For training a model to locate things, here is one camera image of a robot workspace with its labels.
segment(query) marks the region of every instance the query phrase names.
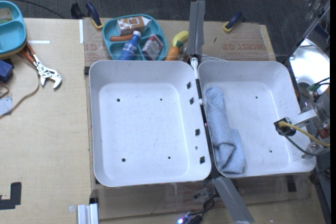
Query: pliers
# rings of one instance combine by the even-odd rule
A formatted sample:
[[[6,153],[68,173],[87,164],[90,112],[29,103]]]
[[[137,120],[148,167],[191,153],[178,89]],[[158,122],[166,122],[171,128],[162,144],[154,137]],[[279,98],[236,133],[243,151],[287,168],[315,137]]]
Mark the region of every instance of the pliers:
[[[34,50],[27,42],[26,46],[19,52],[21,57],[25,57],[30,63],[32,63],[40,76],[41,85],[44,86],[46,79],[54,80],[54,89],[60,86],[62,77],[56,70],[45,67],[37,58]]]

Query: yellow cable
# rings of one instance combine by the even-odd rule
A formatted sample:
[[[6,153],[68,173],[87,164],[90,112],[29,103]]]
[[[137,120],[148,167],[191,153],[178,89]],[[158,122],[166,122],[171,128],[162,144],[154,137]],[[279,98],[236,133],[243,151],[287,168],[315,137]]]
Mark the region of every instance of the yellow cable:
[[[316,143],[322,145],[322,146],[325,146],[325,147],[330,147],[330,144],[327,144],[327,143],[324,143],[320,140],[318,140],[316,137],[312,136],[310,133],[306,132],[305,130],[293,125],[293,124],[290,124],[290,123],[287,123],[285,121],[280,121],[279,122],[279,127],[290,127],[290,128],[293,128],[295,130],[298,130],[299,132],[305,134],[306,136],[310,137],[311,139],[313,139]]]

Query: blue towel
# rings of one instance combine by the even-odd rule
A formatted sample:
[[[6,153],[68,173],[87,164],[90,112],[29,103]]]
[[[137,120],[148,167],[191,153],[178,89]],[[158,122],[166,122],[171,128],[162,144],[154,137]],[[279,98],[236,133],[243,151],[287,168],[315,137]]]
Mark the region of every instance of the blue towel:
[[[223,93],[219,88],[211,87],[205,96],[217,167],[224,173],[241,174],[246,163],[245,153],[238,131],[229,126]]]

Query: blue and yellow clamp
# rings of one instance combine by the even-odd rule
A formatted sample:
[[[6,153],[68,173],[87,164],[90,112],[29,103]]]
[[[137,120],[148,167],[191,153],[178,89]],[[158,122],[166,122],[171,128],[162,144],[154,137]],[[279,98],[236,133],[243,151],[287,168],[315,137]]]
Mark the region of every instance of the blue and yellow clamp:
[[[102,29],[104,24],[100,20],[99,15],[96,11],[96,8],[93,6],[93,4],[91,2],[86,2],[85,7],[88,9],[88,17],[92,16],[91,21],[92,21],[93,26],[97,30]]]
[[[236,15],[233,16],[233,18],[229,22],[226,22],[223,25],[222,27],[223,31],[229,33],[235,27],[235,23],[238,21],[241,15],[242,15],[241,12],[237,12]]]

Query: food box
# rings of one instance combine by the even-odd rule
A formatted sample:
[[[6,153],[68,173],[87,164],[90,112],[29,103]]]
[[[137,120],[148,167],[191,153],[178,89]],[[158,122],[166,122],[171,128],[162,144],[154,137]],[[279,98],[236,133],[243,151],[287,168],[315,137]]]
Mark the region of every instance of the food box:
[[[227,118],[246,155],[241,174],[230,178],[304,173],[316,159],[302,153],[274,127],[300,108],[285,66],[278,62],[204,61],[201,92],[225,96]],[[194,70],[182,61],[111,61],[89,71],[93,168],[106,187],[193,182],[209,177],[213,164],[198,101]],[[310,140],[297,133],[305,148]]]

